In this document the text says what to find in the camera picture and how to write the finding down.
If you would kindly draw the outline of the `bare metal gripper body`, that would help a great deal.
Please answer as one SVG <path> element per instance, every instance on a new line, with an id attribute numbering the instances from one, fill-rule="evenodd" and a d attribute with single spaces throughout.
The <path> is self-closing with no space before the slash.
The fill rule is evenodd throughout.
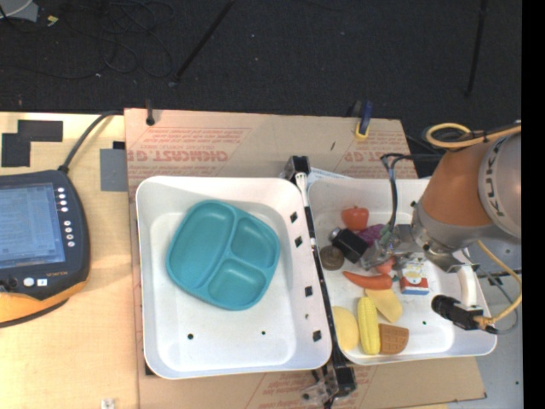
<path id="1" fill-rule="evenodd" d="M 409 255 L 413 261 L 425 257 L 429 242 L 430 236 L 426 229 L 411 224 L 399 224 L 392 228 L 385 226 L 376 244 L 384 247 L 386 261 L 394 255 Z"/>

